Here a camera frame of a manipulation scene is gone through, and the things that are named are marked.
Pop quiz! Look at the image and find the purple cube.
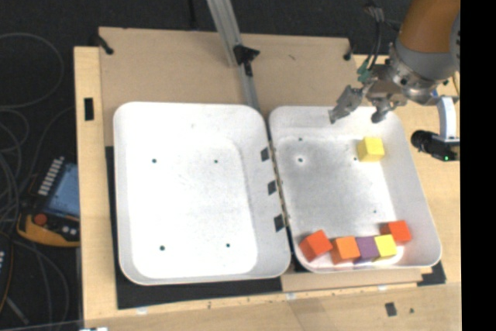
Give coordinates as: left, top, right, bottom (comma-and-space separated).
355, 236, 380, 262

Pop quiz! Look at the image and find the white plastic tray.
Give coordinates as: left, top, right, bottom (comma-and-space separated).
267, 105, 443, 275
112, 101, 293, 287

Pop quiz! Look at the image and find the black cylinder on white bracket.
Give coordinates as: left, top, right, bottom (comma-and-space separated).
410, 95, 461, 164

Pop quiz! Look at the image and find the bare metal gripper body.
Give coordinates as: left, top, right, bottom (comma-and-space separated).
363, 57, 442, 106

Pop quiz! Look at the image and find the yellow cube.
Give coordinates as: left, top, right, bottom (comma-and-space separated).
373, 233, 398, 260
356, 136, 386, 163

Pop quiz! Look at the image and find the red-orange cube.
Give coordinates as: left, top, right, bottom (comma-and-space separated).
298, 229, 334, 262
379, 219, 412, 244

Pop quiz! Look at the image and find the orange cube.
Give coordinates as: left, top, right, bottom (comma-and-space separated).
329, 236, 362, 266

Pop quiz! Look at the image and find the brown cardboard board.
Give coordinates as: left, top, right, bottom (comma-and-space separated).
98, 26, 433, 293

